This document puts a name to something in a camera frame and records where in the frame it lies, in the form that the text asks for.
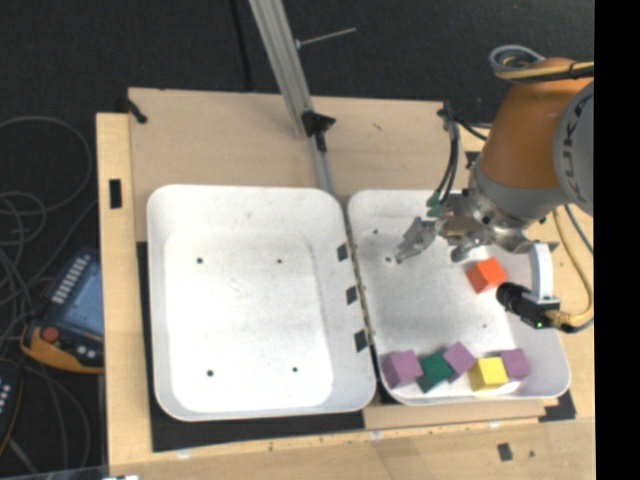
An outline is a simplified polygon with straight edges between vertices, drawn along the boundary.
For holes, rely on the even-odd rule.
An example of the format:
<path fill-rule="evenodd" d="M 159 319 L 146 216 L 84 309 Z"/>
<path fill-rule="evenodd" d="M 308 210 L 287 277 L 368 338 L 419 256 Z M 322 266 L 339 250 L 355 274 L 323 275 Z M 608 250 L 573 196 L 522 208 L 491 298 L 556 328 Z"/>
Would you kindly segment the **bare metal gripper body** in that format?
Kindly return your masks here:
<path fill-rule="evenodd" d="M 529 221 L 513 218 L 495 206 L 482 192 L 463 189 L 452 192 L 441 204 L 435 229 L 449 246 L 462 239 L 486 239 L 486 246 L 497 246 L 513 254 L 531 249 L 526 236 Z"/>

